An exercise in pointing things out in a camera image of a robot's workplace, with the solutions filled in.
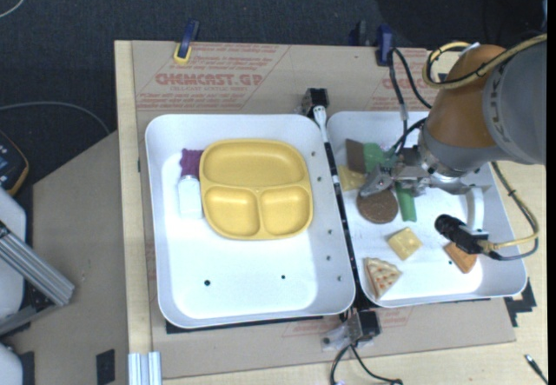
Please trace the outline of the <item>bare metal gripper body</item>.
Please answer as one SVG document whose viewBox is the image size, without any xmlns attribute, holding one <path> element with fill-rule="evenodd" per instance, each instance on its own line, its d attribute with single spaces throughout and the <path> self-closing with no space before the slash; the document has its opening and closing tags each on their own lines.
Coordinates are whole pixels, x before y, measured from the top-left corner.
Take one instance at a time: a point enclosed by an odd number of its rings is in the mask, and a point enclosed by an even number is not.
<svg viewBox="0 0 556 385">
<path fill-rule="evenodd" d="M 442 163 L 425 147 L 403 148 L 397 156 L 390 176 L 394 180 L 429 179 L 431 188 L 454 189 L 465 170 L 453 169 Z"/>
</svg>

